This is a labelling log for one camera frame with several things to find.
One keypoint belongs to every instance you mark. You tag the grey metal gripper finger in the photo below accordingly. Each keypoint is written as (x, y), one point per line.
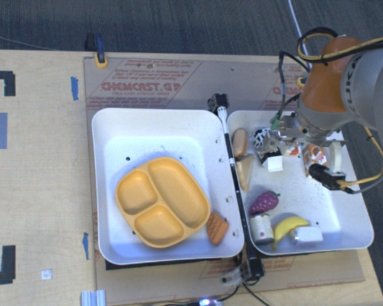
(277, 142)
(268, 140)

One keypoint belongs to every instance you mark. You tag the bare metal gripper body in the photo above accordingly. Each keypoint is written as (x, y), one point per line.
(293, 130)

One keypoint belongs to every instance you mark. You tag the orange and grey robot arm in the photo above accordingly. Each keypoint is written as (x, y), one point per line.
(354, 84)

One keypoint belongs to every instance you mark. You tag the black and white carton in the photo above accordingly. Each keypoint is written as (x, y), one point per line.
(258, 139)

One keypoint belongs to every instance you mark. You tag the small orange and white carton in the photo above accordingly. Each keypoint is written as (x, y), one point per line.
(293, 151)

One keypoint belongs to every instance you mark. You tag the white cube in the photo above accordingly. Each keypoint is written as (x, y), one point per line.
(275, 164)

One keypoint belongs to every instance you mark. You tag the brown bread roll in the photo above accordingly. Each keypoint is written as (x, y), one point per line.
(240, 142)

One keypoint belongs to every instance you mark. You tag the orange and white packet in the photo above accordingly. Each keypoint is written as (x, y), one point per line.
(316, 155)

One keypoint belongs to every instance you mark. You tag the beige pizza slice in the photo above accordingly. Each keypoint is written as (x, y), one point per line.
(244, 172)

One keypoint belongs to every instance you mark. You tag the thin black and white rod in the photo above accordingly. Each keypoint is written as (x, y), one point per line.
(232, 161)

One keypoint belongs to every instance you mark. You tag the purple grapes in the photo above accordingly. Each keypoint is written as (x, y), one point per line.
(263, 203)

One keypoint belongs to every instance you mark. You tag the white plastic tray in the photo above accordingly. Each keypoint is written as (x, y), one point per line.
(309, 202)
(166, 129)

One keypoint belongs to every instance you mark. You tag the yellow banana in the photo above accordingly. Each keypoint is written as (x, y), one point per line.
(287, 226)

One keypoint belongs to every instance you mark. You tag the white can orange print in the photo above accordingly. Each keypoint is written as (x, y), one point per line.
(262, 229)

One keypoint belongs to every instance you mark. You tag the white and silver can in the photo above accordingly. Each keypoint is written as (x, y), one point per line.
(308, 234)

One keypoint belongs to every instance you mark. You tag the brown cardboard board red print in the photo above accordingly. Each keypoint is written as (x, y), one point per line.
(185, 84)

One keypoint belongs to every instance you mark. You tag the orange biscuit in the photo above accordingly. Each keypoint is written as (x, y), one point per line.
(217, 229)

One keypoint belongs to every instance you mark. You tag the yellow divided plate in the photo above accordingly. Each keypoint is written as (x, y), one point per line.
(172, 186)

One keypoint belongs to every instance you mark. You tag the black cylinder on white bracket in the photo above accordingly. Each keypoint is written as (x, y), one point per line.
(325, 174)

